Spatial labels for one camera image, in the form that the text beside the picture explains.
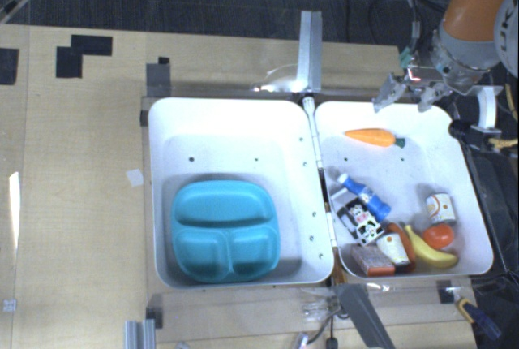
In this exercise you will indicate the white plastic tray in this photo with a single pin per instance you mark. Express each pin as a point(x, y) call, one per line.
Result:
point(227, 124)
point(425, 165)

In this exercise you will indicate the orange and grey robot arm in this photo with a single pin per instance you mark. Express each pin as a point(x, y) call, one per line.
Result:
point(470, 2)

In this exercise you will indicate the cow print carton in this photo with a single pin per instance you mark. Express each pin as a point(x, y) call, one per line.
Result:
point(365, 225)

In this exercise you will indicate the white can with orange print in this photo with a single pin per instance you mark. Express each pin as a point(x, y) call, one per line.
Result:
point(440, 208)

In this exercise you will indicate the blue bottle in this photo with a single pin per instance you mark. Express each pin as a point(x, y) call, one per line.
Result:
point(371, 199)

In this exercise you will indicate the orange carrot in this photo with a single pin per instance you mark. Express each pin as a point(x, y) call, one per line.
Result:
point(371, 137)

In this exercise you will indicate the blue divided plate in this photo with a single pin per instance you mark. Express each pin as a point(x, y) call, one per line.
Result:
point(223, 225)

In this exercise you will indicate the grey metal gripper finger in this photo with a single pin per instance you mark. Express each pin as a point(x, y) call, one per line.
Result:
point(430, 97)
point(390, 91)

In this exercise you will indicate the black cylinder on white bracket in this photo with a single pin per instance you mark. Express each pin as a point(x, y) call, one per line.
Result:
point(486, 104)

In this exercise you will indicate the yellow banana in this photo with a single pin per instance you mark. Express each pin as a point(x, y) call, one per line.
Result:
point(427, 254)

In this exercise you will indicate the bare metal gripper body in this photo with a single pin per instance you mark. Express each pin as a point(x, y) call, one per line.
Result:
point(458, 77)

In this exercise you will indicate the orange round fruit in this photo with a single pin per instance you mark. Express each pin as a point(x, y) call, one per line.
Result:
point(439, 235)

